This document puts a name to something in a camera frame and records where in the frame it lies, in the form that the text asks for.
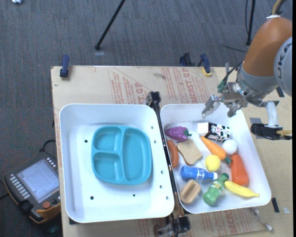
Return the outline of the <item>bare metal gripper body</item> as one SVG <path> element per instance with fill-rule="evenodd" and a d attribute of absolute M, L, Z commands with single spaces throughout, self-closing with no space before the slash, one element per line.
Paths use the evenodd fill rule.
<path fill-rule="evenodd" d="M 229 107 L 244 108 L 249 104 L 262 101 L 263 92 L 259 92 L 243 82 L 228 82 L 220 99 Z"/>

